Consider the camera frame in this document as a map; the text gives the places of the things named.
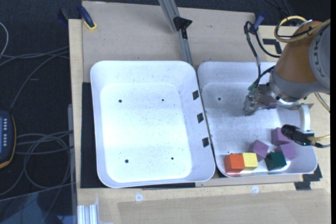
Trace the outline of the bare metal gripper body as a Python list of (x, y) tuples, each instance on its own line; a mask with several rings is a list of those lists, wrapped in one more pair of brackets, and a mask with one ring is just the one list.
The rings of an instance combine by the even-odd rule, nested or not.
[(253, 115), (258, 110), (271, 110), (277, 107), (294, 109), (299, 105), (299, 99), (288, 96), (276, 85), (271, 83), (248, 87), (245, 97), (243, 113), (246, 116)]

